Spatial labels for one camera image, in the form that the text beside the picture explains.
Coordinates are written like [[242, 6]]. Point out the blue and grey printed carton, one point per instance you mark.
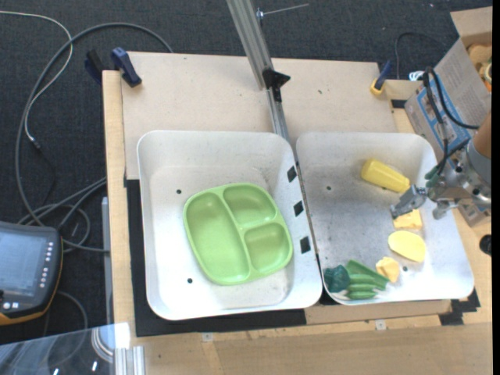
[[455, 92]]

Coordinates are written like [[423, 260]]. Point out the yellow oval slice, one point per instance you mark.
[[407, 245]]

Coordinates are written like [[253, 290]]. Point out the dark green broccoli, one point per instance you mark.
[[336, 279]]

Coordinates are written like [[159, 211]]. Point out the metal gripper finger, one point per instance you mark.
[[441, 208], [408, 201]]

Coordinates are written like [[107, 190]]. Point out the green pea pod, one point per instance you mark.
[[363, 281]]

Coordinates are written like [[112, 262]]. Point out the brown cardboard box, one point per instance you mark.
[[474, 22]]

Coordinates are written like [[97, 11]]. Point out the white plastic tray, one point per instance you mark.
[[351, 217], [164, 217]]

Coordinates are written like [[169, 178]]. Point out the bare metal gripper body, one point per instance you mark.
[[466, 188]]

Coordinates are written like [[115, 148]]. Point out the small yellow cheese chunk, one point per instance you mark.
[[388, 268]]

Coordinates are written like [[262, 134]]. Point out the green divided plate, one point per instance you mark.
[[218, 240]]

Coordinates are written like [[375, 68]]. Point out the pale flat board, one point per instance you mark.
[[203, 96]]

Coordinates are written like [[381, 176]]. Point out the yellow cheese wedge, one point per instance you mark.
[[409, 222]]

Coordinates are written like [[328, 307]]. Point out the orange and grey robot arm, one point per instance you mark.
[[484, 141]]

